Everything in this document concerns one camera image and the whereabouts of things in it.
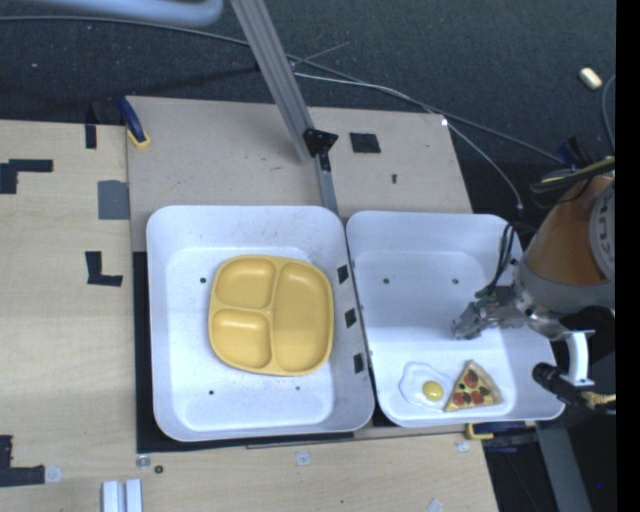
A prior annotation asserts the white and yellow fried egg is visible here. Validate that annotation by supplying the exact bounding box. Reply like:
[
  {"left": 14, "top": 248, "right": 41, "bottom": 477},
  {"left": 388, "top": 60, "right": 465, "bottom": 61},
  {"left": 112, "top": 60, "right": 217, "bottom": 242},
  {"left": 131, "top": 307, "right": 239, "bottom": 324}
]
[{"left": 397, "top": 360, "right": 452, "bottom": 413}]

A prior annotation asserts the white plastic tray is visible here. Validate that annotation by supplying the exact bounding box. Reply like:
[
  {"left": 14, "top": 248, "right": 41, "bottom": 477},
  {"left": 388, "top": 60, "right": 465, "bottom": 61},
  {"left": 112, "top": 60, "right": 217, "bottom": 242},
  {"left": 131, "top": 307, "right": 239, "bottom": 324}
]
[
  {"left": 345, "top": 209, "right": 567, "bottom": 430},
  {"left": 145, "top": 204, "right": 376, "bottom": 443}
]

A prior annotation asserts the black cylinder on white bracket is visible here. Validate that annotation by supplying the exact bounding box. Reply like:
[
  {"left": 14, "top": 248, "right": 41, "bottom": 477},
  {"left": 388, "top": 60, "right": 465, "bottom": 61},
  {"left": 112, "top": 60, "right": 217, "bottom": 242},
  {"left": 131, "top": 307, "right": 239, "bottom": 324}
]
[{"left": 531, "top": 329, "right": 599, "bottom": 404}]

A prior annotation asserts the pizza slice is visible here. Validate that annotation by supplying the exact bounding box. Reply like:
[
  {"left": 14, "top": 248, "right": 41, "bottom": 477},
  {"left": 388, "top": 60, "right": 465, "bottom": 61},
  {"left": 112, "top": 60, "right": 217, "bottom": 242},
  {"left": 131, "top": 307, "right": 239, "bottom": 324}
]
[{"left": 443, "top": 359, "right": 505, "bottom": 414}]

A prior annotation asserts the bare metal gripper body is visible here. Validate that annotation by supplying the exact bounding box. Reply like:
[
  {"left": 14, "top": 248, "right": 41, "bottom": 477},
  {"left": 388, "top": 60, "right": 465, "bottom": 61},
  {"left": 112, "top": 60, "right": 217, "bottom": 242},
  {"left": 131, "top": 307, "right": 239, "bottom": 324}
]
[{"left": 479, "top": 285, "right": 570, "bottom": 342}]

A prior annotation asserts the yellow divided plate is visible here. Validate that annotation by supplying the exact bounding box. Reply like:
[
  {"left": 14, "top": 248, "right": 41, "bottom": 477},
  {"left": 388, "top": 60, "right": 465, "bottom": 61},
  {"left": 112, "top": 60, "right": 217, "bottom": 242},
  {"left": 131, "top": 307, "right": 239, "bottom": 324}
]
[{"left": 207, "top": 254, "right": 336, "bottom": 378}]

